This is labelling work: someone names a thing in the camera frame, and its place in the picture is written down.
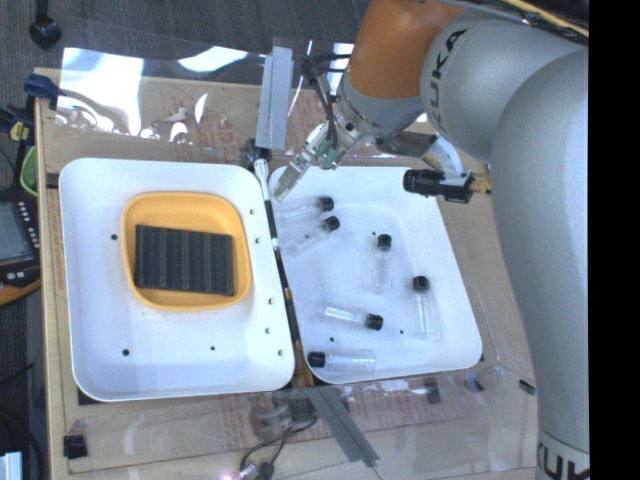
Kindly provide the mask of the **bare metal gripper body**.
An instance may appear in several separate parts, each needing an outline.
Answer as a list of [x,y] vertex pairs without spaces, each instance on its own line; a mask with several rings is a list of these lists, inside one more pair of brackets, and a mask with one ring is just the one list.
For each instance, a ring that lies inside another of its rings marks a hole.
[[372,142],[380,130],[347,100],[333,105],[333,115],[308,136],[302,151],[304,165],[335,169],[360,142]]

